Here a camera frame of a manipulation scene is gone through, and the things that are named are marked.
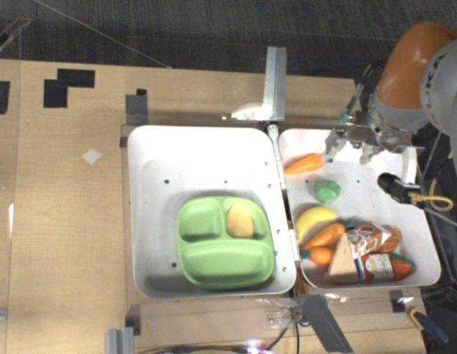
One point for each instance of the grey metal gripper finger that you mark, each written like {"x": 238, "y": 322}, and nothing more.
{"x": 335, "y": 142}
{"x": 369, "y": 151}

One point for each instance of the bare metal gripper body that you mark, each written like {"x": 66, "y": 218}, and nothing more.
{"x": 365, "y": 129}

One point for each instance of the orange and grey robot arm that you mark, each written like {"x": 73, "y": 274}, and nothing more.
{"x": 405, "y": 76}

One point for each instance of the orange carrot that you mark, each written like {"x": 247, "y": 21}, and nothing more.
{"x": 326, "y": 234}
{"x": 321, "y": 255}
{"x": 306, "y": 163}

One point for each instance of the white plastic tray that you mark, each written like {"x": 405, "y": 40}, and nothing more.
{"x": 199, "y": 153}
{"x": 365, "y": 194}

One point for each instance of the green round lump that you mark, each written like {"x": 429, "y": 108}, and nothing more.
{"x": 327, "y": 192}

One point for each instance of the yellow banana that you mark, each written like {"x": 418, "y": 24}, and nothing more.
{"x": 311, "y": 218}

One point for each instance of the brown and white carton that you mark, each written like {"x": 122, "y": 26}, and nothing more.
{"x": 368, "y": 239}

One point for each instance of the brown biscuit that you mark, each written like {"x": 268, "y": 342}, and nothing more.
{"x": 393, "y": 240}

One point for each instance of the beige wedge slice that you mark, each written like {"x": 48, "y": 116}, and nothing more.
{"x": 342, "y": 264}

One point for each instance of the small can with orange label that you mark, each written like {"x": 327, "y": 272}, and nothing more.
{"x": 376, "y": 267}

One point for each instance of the red strawberry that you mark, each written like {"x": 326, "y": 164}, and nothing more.
{"x": 401, "y": 268}

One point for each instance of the tan bread roll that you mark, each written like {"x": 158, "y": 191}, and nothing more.
{"x": 239, "y": 220}

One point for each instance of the green divided plate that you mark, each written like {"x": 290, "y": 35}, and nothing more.
{"x": 221, "y": 260}

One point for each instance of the black cylinder on white bracket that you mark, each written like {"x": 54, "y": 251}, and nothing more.
{"x": 394, "y": 186}

